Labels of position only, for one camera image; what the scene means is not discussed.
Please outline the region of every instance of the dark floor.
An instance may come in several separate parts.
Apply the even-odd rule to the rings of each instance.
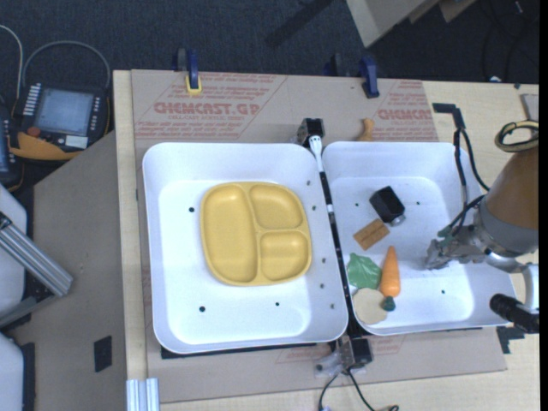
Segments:
[[[451,23],[438,8],[404,21],[366,50],[345,0],[0,0],[0,24],[40,46],[76,40],[110,69],[170,69],[193,47],[203,71],[322,74],[340,53],[348,74],[372,54],[378,74],[423,80],[539,83],[539,0],[479,0]],[[0,30],[0,95],[15,101],[17,43]],[[101,61],[78,47],[37,55],[26,81],[101,85]],[[29,166],[19,195],[55,167]]]

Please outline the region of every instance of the toy carrot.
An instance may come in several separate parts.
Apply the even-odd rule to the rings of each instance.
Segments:
[[[384,259],[383,274],[380,278],[378,290],[386,297],[383,303],[383,309],[393,311],[396,308],[394,298],[400,294],[400,269],[397,262],[396,249],[393,246],[388,247],[386,259]]]

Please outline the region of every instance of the orange carrot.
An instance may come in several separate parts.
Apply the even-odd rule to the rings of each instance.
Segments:
[[[400,269],[397,263],[396,250],[391,245],[384,259],[383,274],[380,278],[378,290],[385,297],[397,297],[400,294]]]

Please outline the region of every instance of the cardboard sheet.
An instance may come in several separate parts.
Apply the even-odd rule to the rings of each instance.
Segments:
[[[357,140],[365,118],[373,119],[372,136],[377,141],[437,141],[422,83],[379,80],[380,96],[369,99],[359,78],[224,73],[200,76],[204,91],[191,96],[181,73],[132,71],[149,377],[159,379],[162,402],[323,387],[325,378],[315,377],[314,366],[330,353],[327,344],[163,358],[152,329],[142,158],[148,148],[163,141],[293,141],[302,120],[308,117],[323,119],[326,145]],[[371,336],[369,342],[374,361],[358,373],[361,383],[506,368],[492,328]]]

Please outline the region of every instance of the robotic hand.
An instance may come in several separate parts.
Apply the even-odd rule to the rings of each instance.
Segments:
[[[529,128],[532,137],[505,144],[504,137],[518,128]],[[495,144],[512,158],[489,192],[476,199],[447,227],[440,239],[432,240],[425,267],[441,268],[453,259],[461,263],[480,262],[503,271],[521,272],[526,281],[525,304],[506,295],[491,299],[491,309],[527,333],[539,332],[538,264],[522,264],[518,256],[539,247],[539,124],[533,121],[509,123],[498,133]],[[474,220],[464,225],[466,212],[474,209]]]

